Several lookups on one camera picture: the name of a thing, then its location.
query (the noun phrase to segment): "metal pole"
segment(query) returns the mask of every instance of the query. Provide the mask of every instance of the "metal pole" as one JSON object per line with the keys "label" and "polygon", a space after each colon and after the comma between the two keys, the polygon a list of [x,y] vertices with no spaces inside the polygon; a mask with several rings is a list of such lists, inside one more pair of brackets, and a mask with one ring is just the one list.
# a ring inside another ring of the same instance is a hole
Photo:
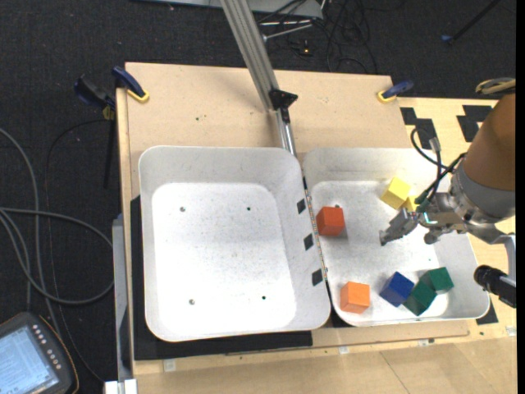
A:
{"label": "metal pole", "polygon": [[276,34],[272,34],[272,35],[263,35],[262,36],[262,40],[264,42],[268,41],[270,38],[275,38],[277,36],[282,36],[282,35],[286,35],[286,34],[291,34],[292,32],[297,32],[298,30],[305,30],[307,28],[311,28],[313,25],[310,24],[310,25],[305,25],[305,26],[299,26],[298,28],[293,28],[292,30],[283,30],[282,32],[277,32]]}
{"label": "metal pole", "polygon": [[253,13],[246,0],[220,1],[259,97],[264,107],[269,112],[276,114],[281,146],[295,156],[294,137],[290,122],[283,119],[281,110],[275,109],[270,100],[270,92],[279,89],[279,84],[272,70],[272,64],[264,47],[263,37],[253,18]]}

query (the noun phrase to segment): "white tray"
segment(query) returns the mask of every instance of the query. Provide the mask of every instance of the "white tray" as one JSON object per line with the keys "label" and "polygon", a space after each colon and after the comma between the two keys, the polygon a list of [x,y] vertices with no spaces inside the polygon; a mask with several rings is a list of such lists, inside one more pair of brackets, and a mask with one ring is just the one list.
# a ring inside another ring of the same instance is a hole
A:
{"label": "white tray", "polygon": [[315,244],[305,247],[313,226],[291,154],[158,146],[142,154],[139,178],[145,317],[155,336],[187,341],[326,322],[330,301],[313,279],[322,263]]}
{"label": "white tray", "polygon": [[[380,200],[397,176],[419,195],[436,177],[436,167],[413,149],[315,149],[304,159],[304,175],[314,214],[323,206],[344,210],[346,229],[338,237],[319,236],[334,308],[348,324],[372,326],[413,321],[478,318],[489,308],[489,296],[473,279],[477,261],[467,235],[443,235],[434,245],[423,241],[426,230],[381,246],[396,210]],[[443,180],[440,190],[448,190]],[[447,267],[454,288],[438,295],[420,316],[403,305],[396,308],[379,296],[388,277],[398,271],[414,283],[428,269]],[[340,289],[348,282],[371,288],[371,306],[362,314],[340,308]]]}

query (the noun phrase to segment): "orange cube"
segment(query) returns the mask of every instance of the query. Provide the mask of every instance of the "orange cube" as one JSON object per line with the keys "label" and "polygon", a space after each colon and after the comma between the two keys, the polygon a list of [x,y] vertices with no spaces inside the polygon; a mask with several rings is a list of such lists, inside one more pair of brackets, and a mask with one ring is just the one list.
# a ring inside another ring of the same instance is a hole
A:
{"label": "orange cube", "polygon": [[361,314],[370,306],[370,286],[348,282],[341,289],[340,307],[346,312]]}
{"label": "orange cube", "polygon": [[319,235],[338,236],[345,229],[345,216],[339,207],[323,207],[315,220]]}

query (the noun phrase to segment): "black camera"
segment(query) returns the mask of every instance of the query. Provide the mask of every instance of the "black camera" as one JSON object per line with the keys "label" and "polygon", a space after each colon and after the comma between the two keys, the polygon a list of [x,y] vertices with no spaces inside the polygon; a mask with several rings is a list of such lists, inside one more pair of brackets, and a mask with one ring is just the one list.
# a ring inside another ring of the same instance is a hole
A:
{"label": "black camera", "polygon": [[502,302],[516,308],[516,286],[511,285],[504,278],[505,273],[490,266],[479,266],[474,272],[474,280],[486,291],[498,295]]}

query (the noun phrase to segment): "yellow cube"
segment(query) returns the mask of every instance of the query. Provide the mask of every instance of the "yellow cube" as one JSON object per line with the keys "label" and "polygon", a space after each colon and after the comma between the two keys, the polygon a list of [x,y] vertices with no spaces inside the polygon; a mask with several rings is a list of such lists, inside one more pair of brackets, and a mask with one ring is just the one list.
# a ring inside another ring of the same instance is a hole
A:
{"label": "yellow cube", "polygon": [[418,205],[416,204],[416,196],[409,195],[407,199],[401,204],[402,208],[406,208],[409,212],[415,212]]}
{"label": "yellow cube", "polygon": [[409,197],[410,185],[400,180],[397,176],[392,181],[381,196],[381,200],[393,208],[400,208],[404,201]]}

